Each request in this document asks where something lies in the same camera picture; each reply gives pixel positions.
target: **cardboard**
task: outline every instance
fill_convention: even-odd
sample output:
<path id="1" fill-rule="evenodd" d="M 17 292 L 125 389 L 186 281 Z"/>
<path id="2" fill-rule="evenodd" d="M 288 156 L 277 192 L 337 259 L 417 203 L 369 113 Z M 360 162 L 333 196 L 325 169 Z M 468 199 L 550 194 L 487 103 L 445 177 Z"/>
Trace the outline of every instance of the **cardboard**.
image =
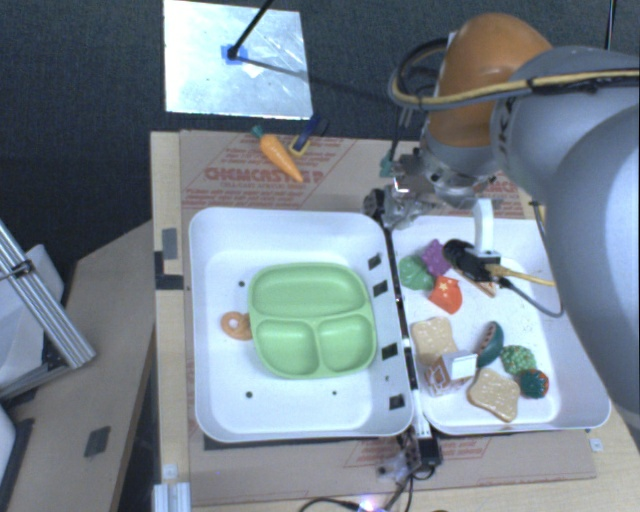
<path id="1" fill-rule="evenodd" d="M 287 145 L 290 138 L 281 137 L 281 140 Z M 402 143 L 398 151 L 409 152 L 414 145 Z M 193 215 L 201 208 L 215 205 L 359 211 L 371 189 L 389 183 L 388 178 L 379 177 L 380 160 L 388 148 L 389 143 L 385 141 L 313 138 L 307 154 L 298 161 L 305 182 L 297 186 L 261 157 L 250 135 L 182 132 L 180 168 L 175 169 L 180 173 L 181 182 L 182 218 L 176 218 L 179 231 L 187 233 Z M 532 217 L 527 207 L 528 196 L 502 175 L 488 187 L 486 195 L 503 199 L 495 212 L 497 217 Z M 465 214 L 448 207 L 432 213 Z M 394 483 L 381 478 L 377 469 L 398 453 L 400 448 L 395 438 L 259 445 L 223 445 L 205 438 L 193 411 L 189 320 L 192 312 L 186 238 L 182 237 L 181 248 L 186 284 L 184 318 L 192 504 L 208 506 L 392 491 Z M 441 448 L 443 464 L 433 478 L 417 482 L 416 489 L 596 476 L 583 431 L 447 438 Z"/>

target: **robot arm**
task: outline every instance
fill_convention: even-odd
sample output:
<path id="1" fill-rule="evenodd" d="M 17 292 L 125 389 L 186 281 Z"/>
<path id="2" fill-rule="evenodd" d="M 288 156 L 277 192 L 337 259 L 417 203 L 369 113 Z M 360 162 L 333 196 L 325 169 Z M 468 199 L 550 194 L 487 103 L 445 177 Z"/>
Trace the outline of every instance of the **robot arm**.
<path id="1" fill-rule="evenodd" d="M 392 77 L 397 104 L 430 113 L 420 149 L 395 166 L 385 213 L 398 227 L 437 201 L 471 207 L 497 169 L 544 204 L 558 292 L 640 446 L 637 68 L 634 56 L 551 48 L 511 16 L 470 20 L 434 97 Z"/>

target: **yellow cable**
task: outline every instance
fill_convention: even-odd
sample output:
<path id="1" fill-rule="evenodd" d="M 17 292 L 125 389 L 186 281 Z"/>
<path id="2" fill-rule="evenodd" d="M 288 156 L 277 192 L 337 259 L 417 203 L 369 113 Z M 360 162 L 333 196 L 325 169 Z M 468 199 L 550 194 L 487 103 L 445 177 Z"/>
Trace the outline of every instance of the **yellow cable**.
<path id="1" fill-rule="evenodd" d="M 405 94 L 398 89 L 397 76 L 393 79 L 391 90 L 393 97 L 398 101 L 404 103 L 410 103 L 417 106 L 429 106 L 429 105 L 446 105 L 447 103 L 455 103 L 460 101 L 472 100 L 482 98 L 483 96 L 489 96 L 492 94 L 506 93 L 506 92 L 521 92 L 531 91 L 532 87 L 549 87 L 554 85 L 567 85 L 576 82 L 582 82 L 585 80 L 594 80 L 598 78 L 639 78 L 640 70 L 637 69 L 622 69 L 622 70 L 607 70 L 607 71 L 586 71 L 583 73 L 568 73 L 561 75 L 542 76 L 532 78 L 530 80 L 517 80 L 514 82 L 503 82 L 500 84 L 489 85 L 486 87 L 479 87 L 470 91 L 465 91 L 457 94 L 450 94 L 448 96 L 439 97 L 420 97 L 410 94 Z"/>
<path id="2" fill-rule="evenodd" d="M 519 279 L 524 279 L 525 281 L 531 281 L 532 283 L 536 283 L 536 284 L 542 284 L 544 286 L 556 285 L 554 281 L 549 281 L 547 279 L 542 279 L 540 277 L 530 276 L 528 274 L 523 274 L 522 272 L 516 272 L 515 270 L 511 270 L 506 267 L 503 267 L 502 265 L 497 265 L 494 263 L 485 265 L 485 268 L 489 271 L 489 273 L 492 276 L 495 276 L 495 277 L 517 277 Z"/>

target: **silver metal sheet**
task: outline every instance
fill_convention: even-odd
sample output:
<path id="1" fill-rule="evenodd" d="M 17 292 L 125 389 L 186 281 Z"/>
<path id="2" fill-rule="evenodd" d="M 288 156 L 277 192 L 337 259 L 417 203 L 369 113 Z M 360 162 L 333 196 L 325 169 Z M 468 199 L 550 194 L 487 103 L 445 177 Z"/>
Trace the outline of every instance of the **silver metal sheet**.
<path id="1" fill-rule="evenodd" d="M 258 9 L 164 2 L 169 112 L 308 119 L 313 114 L 298 12 L 268 10 L 242 45 L 255 64 L 231 62 L 233 45 Z"/>

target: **purple toy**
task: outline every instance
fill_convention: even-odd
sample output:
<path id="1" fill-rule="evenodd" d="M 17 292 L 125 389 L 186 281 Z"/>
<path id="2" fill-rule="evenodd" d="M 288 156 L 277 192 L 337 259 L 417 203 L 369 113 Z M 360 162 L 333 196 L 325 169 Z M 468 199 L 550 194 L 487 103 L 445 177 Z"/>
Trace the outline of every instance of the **purple toy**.
<path id="1" fill-rule="evenodd" d="M 442 255 L 442 244 L 438 240 L 432 240 L 422 253 L 422 261 L 427 266 L 429 274 L 434 278 L 442 276 L 451 265 Z"/>

